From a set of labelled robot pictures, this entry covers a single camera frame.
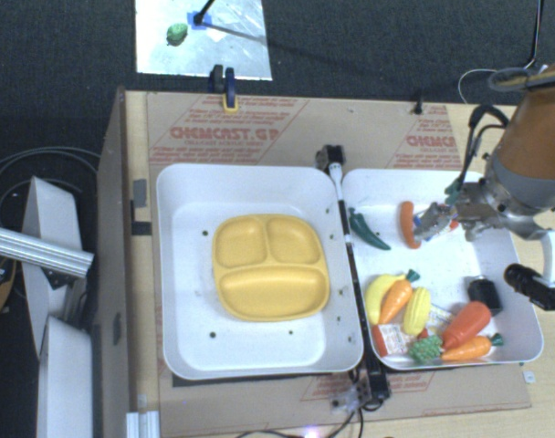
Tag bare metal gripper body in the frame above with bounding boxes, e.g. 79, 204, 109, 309
455, 181, 555, 242

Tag orange sausage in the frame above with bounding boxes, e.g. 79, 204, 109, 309
399, 201, 424, 251

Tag white red blue packet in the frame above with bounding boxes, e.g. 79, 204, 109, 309
413, 214, 461, 233

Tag white plastic tray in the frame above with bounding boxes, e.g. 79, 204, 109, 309
340, 167, 546, 372
155, 162, 365, 381

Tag green chili pepper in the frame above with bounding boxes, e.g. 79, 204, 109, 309
347, 206, 393, 252

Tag orange carrot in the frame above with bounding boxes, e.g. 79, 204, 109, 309
440, 332, 505, 363
378, 268, 422, 326

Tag black can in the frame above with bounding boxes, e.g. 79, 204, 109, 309
466, 276, 504, 316

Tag yellow corn cob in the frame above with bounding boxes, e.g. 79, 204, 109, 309
403, 286, 433, 337

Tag yellow banana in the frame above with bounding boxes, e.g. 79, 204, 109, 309
364, 273, 407, 326

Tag white printed packet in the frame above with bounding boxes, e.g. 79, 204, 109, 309
425, 302, 455, 333

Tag orange bottle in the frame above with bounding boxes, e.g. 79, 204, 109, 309
441, 300, 493, 351

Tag red and white packet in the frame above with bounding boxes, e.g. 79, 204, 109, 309
372, 322, 418, 358

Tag green grapes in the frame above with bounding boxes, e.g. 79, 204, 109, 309
407, 334, 445, 366

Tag yellow divided plate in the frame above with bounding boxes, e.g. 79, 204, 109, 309
211, 214, 331, 323

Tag brown cardboard board red print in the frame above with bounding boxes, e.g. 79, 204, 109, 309
145, 91, 533, 438

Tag green toy vegetable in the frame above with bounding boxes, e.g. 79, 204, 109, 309
165, 22, 189, 47

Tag black cylinder on white bracket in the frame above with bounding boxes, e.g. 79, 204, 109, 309
503, 228, 555, 312

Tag black block with thin wires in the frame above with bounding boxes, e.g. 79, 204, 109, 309
365, 358, 393, 403
315, 143, 348, 172

